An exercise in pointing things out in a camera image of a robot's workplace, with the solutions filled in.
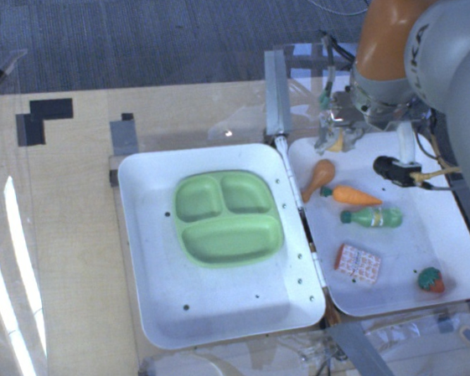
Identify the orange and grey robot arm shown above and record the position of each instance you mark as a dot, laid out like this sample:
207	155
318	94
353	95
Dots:
448	57

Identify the orange and white carton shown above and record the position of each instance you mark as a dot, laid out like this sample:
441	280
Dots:
357	263

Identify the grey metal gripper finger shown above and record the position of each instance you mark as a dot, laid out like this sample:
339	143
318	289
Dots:
351	137
324	139

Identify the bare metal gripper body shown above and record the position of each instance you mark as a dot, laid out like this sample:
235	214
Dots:
361	111

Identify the red strawberry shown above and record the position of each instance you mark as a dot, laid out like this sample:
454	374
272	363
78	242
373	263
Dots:
432	280

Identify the brown chicken drumstick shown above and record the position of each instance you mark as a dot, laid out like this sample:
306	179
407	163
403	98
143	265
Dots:
321	171

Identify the white plastic tray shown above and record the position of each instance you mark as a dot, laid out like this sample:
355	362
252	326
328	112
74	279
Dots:
230	297
418	246

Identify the green divided plate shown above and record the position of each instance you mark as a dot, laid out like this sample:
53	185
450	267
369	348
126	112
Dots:
230	236

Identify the yellow wedge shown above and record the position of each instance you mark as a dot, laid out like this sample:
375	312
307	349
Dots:
337	144

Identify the black cylinder on white bracket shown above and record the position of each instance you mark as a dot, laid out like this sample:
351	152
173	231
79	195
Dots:
397	170

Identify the orange carrot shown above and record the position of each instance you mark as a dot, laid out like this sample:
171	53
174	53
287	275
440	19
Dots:
351	195

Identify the green plastic bottle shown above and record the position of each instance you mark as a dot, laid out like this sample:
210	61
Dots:
377	217

